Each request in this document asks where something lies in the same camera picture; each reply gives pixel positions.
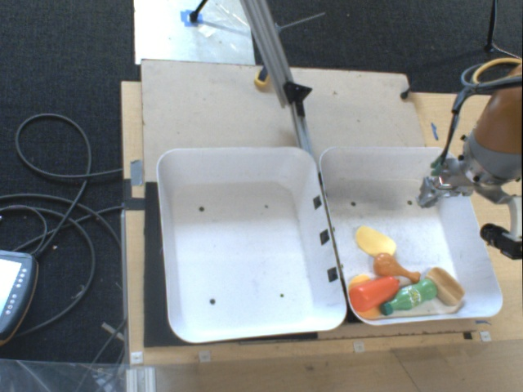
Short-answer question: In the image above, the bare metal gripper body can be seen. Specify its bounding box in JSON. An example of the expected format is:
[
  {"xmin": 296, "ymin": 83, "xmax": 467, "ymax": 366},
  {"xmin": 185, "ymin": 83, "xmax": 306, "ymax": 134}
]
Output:
[{"xmin": 433, "ymin": 156, "xmax": 477, "ymax": 198}]

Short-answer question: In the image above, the white plastic tray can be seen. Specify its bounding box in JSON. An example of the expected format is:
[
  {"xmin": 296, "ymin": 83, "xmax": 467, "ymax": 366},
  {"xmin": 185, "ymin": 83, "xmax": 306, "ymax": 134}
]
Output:
[
  {"xmin": 156, "ymin": 146, "xmax": 349, "ymax": 345},
  {"xmin": 319, "ymin": 145, "xmax": 504, "ymax": 327}
]

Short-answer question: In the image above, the pale yellow potato chip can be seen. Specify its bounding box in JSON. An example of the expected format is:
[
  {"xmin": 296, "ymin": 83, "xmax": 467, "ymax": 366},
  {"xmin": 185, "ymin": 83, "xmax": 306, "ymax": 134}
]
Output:
[{"xmin": 355, "ymin": 225, "xmax": 398, "ymax": 258}]

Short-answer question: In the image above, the brown chicken drumstick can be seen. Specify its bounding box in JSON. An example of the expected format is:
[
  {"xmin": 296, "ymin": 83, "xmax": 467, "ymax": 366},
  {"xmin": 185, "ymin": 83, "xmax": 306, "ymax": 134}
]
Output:
[{"xmin": 373, "ymin": 252, "xmax": 422, "ymax": 285}]

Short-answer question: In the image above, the tan hot dog bun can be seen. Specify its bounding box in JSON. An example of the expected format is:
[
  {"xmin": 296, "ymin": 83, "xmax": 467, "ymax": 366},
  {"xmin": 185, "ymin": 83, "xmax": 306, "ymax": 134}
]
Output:
[{"xmin": 425, "ymin": 266, "xmax": 466, "ymax": 307}]

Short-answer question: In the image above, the thin black rod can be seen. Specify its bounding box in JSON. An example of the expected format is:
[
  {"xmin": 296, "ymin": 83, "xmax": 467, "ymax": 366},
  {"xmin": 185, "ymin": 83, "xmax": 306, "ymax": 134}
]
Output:
[{"xmin": 316, "ymin": 171, "xmax": 350, "ymax": 314}]

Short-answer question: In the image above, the green bottle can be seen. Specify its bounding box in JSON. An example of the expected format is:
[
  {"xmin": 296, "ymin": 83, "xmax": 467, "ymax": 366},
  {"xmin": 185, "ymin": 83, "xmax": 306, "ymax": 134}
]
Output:
[{"xmin": 380, "ymin": 278, "xmax": 440, "ymax": 317}]

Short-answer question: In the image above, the black cylinder on white bracket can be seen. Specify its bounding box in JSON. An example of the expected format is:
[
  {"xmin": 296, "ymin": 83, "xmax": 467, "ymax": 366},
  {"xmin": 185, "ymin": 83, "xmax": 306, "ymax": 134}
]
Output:
[{"xmin": 480, "ymin": 185, "xmax": 523, "ymax": 261}]

